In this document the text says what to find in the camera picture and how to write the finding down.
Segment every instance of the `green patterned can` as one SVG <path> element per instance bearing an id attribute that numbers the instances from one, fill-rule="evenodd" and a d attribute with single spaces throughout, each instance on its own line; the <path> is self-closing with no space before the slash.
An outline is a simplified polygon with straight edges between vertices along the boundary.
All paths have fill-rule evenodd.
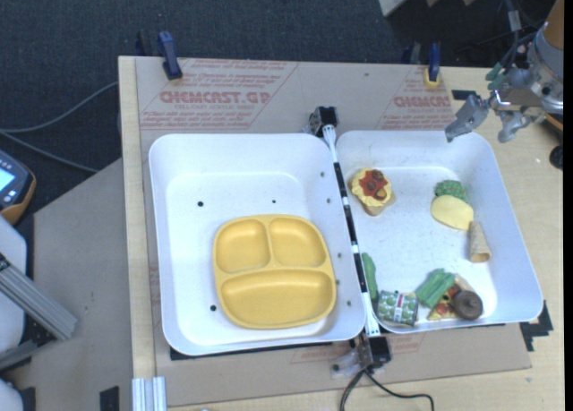
<path id="1" fill-rule="evenodd" d="M 383 321 L 414 326 L 418 316 L 418 298 L 414 293 L 382 290 L 378 300 L 377 314 Z"/>

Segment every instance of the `yellow plate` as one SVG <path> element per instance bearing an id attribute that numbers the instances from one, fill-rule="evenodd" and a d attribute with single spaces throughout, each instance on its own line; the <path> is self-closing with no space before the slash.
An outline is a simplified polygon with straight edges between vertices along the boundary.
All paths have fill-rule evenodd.
<path id="1" fill-rule="evenodd" d="M 318 321 L 336 302 L 336 282 L 321 232 L 305 218 L 236 218 L 215 235 L 213 269 L 222 309 L 251 329 Z"/>

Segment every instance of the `black floor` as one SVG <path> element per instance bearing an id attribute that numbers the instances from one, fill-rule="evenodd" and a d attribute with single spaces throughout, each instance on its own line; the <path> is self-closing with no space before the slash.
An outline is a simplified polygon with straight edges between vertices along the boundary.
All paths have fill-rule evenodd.
<path id="1" fill-rule="evenodd" d="M 534 21 L 554 2 L 519 1 Z M 487 67 L 509 46 L 501 0 L 407 0 L 387 18 L 378 0 L 0 0 L 0 131 L 49 122 L 117 81 L 139 30 L 168 30 L 179 56 L 212 58 L 393 64 L 439 41 L 442 65 Z M 111 86 L 50 126 L 8 134 L 86 168 L 0 135 L 38 179 L 27 215 L 121 157 L 118 108 Z"/>

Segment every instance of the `screen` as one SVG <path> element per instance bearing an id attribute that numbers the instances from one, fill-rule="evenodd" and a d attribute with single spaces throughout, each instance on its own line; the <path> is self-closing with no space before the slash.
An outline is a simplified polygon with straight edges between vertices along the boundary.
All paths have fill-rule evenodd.
<path id="1" fill-rule="evenodd" d="M 8 171 L 4 171 L 0 167 L 0 192 L 15 178 L 16 176 L 10 174 Z"/>

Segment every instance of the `wooden table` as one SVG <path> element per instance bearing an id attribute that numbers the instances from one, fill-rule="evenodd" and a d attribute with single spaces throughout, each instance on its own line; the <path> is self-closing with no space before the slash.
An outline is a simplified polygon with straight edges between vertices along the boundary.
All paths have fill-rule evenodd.
<path id="1" fill-rule="evenodd" d="M 487 96 L 485 69 L 442 67 L 449 90 L 476 90 Z M 121 123 L 125 182 L 127 248 L 131 296 L 133 374 L 156 376 L 151 319 L 150 274 L 143 199 L 141 143 L 135 58 L 119 59 Z M 454 101 L 454 108 L 461 102 Z M 536 338 L 530 354 L 533 368 L 512 372 L 394 384 L 399 393 L 428 393 L 436 409 L 550 409 L 565 408 L 563 312 L 563 174 L 549 162 L 559 143 L 556 133 L 533 124 L 508 143 L 497 141 L 500 120 L 491 113 L 477 130 L 492 146 L 507 187 L 527 250 L 540 281 L 552 319 L 548 337 Z M 177 407 L 180 411 L 338 409 L 341 390 L 256 398 Z M 346 409 L 429 409 L 422 400 L 390 398 L 376 387 L 356 388 Z"/>

